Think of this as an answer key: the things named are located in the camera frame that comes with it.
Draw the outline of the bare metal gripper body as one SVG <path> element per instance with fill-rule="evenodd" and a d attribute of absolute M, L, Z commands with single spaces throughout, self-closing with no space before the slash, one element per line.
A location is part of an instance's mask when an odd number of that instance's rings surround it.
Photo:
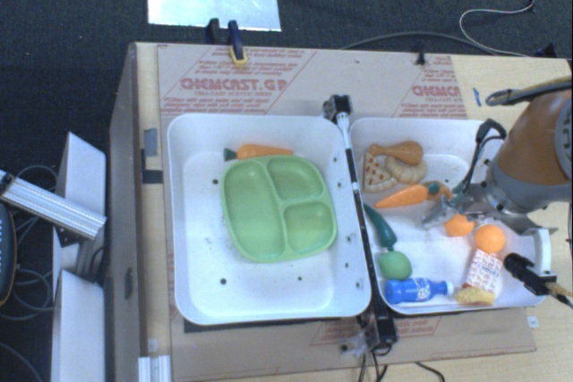
<path fill-rule="evenodd" d="M 549 201 L 521 191 L 511 195 L 494 185 L 470 185 L 455 195 L 453 203 L 459 213 L 478 220 L 500 221 L 518 235 L 532 235 L 541 230 L 554 234 L 558 230 L 555 225 L 539 225 L 529 216 L 547 208 Z"/>

